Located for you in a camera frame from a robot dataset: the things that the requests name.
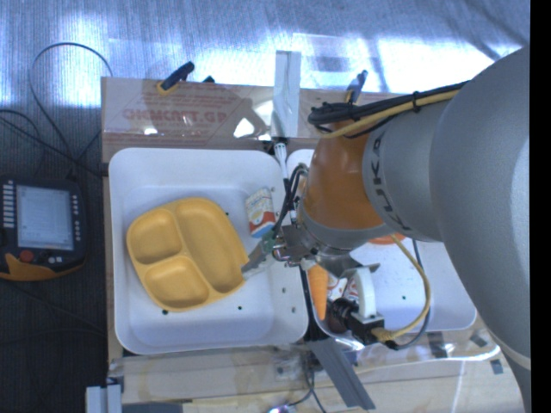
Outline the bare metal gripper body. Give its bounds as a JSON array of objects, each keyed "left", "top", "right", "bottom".
[{"left": 273, "top": 225, "right": 352, "bottom": 268}]

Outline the white and red carton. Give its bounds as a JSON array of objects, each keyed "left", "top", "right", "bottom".
[{"left": 245, "top": 186, "right": 277, "bottom": 239}]

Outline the orange carrot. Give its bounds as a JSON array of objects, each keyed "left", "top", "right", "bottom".
[{"left": 306, "top": 262, "right": 331, "bottom": 321}]

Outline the yellow divided plate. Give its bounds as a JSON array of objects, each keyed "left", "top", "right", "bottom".
[{"left": 125, "top": 196, "right": 251, "bottom": 313}]

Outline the white and red packet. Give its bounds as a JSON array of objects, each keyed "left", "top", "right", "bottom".
[{"left": 327, "top": 273, "right": 358, "bottom": 301}]

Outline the white plastic tray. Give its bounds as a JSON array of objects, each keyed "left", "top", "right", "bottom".
[
  {"left": 107, "top": 146, "right": 310, "bottom": 356},
  {"left": 286, "top": 148, "right": 478, "bottom": 348}
]

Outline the black cylinder on white bracket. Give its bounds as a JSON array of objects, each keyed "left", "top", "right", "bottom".
[{"left": 327, "top": 265, "right": 385, "bottom": 346}]

